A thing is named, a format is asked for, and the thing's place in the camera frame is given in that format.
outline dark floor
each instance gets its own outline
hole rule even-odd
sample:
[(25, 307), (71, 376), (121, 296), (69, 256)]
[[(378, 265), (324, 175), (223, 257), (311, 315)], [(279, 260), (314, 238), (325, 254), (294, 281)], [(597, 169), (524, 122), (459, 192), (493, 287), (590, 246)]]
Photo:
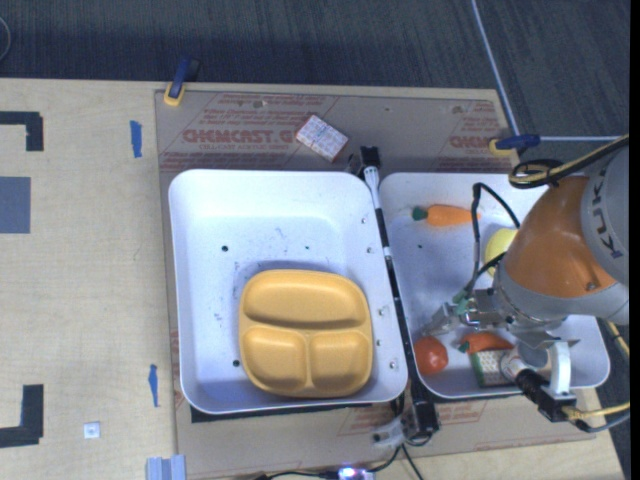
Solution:
[[(628, 132), (631, 0), (475, 2), (513, 132)], [(472, 0), (0, 0), (0, 17), (2, 77), (168, 81), (188, 53), (200, 81), (500, 89)], [(7, 39), (0, 23), (0, 55)], [(604, 405), (629, 396), (612, 362)], [(630, 478), (630, 423), (612, 435)]]

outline black bracket shape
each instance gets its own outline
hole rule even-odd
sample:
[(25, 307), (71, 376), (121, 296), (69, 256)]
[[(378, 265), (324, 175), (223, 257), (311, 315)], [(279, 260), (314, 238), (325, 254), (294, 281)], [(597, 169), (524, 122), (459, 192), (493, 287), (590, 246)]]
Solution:
[(27, 130), (27, 151), (44, 151), (42, 116), (38, 112), (0, 111), (2, 124), (23, 124)]
[(38, 444), (44, 435), (44, 386), (22, 386), (20, 426), (0, 428), (0, 448)]

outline yellow divided tray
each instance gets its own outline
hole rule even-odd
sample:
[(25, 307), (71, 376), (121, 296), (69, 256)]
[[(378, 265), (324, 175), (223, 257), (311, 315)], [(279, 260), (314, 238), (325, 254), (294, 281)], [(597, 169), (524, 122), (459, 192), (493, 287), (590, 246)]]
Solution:
[(269, 393), (343, 397), (369, 380), (369, 306), (346, 277), (309, 270), (256, 274), (242, 292), (238, 323), (247, 376)]

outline toy carrot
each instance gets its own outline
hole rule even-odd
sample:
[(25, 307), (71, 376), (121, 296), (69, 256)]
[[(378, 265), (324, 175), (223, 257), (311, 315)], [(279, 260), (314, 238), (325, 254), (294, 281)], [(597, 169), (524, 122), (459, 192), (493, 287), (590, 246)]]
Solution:
[(437, 227), (457, 226), (471, 222), (471, 211), (448, 204), (432, 204), (427, 208), (416, 206), (411, 214), (413, 220), (425, 220)]
[(471, 332), (461, 340), (458, 347), (460, 352), (475, 354), (483, 350), (511, 350), (513, 344), (510, 341), (488, 331)]

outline blue square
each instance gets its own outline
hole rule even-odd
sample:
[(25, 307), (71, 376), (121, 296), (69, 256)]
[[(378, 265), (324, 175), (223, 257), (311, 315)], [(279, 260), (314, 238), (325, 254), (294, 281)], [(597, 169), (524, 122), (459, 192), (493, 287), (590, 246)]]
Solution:
[(31, 178), (0, 176), (0, 233), (31, 232)]

